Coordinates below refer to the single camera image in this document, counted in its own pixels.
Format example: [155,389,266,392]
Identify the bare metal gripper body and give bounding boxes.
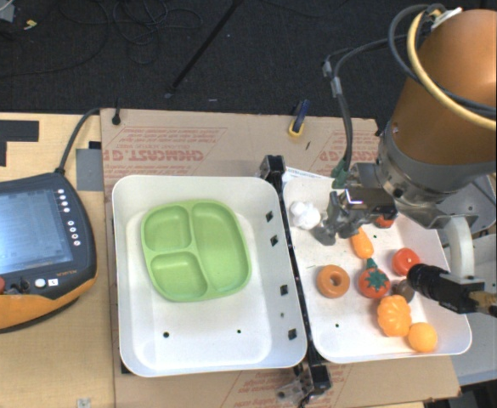
[344,161,479,230]

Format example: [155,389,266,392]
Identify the orange carrot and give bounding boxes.
[350,227,376,260]

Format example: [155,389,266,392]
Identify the white toy bottle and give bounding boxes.
[289,200,322,230]

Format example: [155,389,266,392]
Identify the thin black rod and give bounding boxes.
[272,172,324,370]

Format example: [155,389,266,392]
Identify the orange doughnut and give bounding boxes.
[315,263,352,299]

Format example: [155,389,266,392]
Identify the red tomato with green top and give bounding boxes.
[358,258,392,300]

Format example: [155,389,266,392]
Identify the red round toy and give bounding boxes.
[391,246,421,277]

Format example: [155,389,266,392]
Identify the orange pumpkin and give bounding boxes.
[376,294,413,338]

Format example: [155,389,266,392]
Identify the white plastic tray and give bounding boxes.
[281,171,473,365]
[111,174,309,378]

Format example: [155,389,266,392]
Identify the green divided plate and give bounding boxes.
[139,199,253,303]

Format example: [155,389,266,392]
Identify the orange ball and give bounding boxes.
[407,321,439,354]

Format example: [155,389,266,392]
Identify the brown cardboard board, red print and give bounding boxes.
[99,108,462,408]

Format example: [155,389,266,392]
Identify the black block with thin wires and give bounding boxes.
[302,362,333,400]
[258,154,287,183]

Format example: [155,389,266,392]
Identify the black cylinder on white bracket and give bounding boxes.
[406,214,487,315]

